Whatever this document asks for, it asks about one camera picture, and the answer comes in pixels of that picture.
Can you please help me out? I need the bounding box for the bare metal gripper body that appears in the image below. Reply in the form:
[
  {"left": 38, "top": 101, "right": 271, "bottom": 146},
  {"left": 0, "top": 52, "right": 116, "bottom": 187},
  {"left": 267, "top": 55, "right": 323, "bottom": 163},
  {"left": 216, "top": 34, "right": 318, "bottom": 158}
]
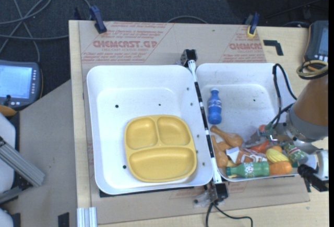
[{"left": 260, "top": 122, "right": 322, "bottom": 154}]

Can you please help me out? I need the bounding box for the orange toy carrot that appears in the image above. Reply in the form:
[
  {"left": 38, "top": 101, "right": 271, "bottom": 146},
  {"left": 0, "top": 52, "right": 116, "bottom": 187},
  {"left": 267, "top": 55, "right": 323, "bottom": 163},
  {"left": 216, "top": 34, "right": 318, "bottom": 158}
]
[{"left": 249, "top": 139, "right": 271, "bottom": 154}]

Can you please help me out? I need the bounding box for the yellow toy corn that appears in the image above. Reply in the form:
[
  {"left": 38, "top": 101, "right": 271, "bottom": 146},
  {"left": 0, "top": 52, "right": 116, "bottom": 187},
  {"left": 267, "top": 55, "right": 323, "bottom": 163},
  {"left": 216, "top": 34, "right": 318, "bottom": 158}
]
[{"left": 265, "top": 148, "right": 290, "bottom": 164}]

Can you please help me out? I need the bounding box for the orange and white carton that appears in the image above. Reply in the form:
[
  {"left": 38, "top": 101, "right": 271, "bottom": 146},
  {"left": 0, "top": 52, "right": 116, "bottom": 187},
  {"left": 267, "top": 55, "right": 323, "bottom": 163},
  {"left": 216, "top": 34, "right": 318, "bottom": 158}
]
[{"left": 225, "top": 147, "right": 268, "bottom": 165}]

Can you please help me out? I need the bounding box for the brown toy chicken drumstick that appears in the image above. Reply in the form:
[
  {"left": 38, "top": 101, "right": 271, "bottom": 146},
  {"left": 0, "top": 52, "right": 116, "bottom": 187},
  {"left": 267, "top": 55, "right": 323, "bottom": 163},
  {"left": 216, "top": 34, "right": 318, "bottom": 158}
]
[
  {"left": 210, "top": 135, "right": 232, "bottom": 169},
  {"left": 210, "top": 125, "right": 244, "bottom": 148}
]

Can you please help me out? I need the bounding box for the green and red packet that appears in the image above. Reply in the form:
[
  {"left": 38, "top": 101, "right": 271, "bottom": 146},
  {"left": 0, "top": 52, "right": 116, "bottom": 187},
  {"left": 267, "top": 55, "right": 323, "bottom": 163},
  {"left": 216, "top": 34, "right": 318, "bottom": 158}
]
[{"left": 283, "top": 143, "right": 308, "bottom": 164}]

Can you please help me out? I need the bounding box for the green plastic bottle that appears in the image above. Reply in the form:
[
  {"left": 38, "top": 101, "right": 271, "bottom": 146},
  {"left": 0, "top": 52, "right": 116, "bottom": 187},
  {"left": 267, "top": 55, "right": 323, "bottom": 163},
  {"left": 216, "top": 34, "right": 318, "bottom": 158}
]
[{"left": 225, "top": 161, "right": 270, "bottom": 179}]

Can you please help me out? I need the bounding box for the blue plastic bottle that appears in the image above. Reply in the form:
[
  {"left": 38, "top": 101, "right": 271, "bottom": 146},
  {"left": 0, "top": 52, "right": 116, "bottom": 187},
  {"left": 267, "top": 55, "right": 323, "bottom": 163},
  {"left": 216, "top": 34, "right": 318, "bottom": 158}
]
[{"left": 207, "top": 87, "right": 223, "bottom": 125}]

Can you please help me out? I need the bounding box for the white plastic tray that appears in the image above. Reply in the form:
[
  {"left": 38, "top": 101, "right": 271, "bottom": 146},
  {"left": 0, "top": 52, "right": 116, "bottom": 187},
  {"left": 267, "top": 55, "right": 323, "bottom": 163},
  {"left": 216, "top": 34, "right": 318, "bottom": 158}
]
[
  {"left": 86, "top": 64, "right": 215, "bottom": 195},
  {"left": 195, "top": 62, "right": 301, "bottom": 183}
]

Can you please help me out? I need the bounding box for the thin black and white rod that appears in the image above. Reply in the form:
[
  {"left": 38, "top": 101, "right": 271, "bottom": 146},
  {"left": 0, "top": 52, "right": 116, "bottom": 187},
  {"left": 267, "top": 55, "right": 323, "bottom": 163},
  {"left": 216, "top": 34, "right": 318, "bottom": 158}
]
[{"left": 187, "top": 59, "right": 223, "bottom": 184}]

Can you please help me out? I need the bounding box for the yellow divided plate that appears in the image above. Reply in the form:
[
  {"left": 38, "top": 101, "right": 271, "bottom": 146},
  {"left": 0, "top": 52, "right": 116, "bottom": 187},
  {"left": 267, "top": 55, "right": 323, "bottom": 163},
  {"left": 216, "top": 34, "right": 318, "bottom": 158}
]
[{"left": 124, "top": 114, "right": 198, "bottom": 183}]

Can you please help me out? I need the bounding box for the brown cardboard board red print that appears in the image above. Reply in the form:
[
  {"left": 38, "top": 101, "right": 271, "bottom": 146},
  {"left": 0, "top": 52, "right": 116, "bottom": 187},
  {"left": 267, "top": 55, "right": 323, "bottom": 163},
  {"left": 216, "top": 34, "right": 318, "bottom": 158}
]
[{"left": 78, "top": 21, "right": 311, "bottom": 224}]

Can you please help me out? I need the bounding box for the black cylinder on white bracket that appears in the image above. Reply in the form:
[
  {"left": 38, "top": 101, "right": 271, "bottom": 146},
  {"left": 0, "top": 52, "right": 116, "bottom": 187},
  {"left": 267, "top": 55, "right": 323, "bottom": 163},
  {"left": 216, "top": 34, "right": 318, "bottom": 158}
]
[{"left": 297, "top": 149, "right": 329, "bottom": 192}]

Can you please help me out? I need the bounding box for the black block with thin wires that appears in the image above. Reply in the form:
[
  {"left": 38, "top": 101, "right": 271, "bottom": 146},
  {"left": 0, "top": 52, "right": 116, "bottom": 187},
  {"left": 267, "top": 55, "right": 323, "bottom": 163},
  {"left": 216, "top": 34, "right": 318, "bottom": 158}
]
[
  {"left": 180, "top": 49, "right": 198, "bottom": 67},
  {"left": 209, "top": 182, "right": 230, "bottom": 205}
]

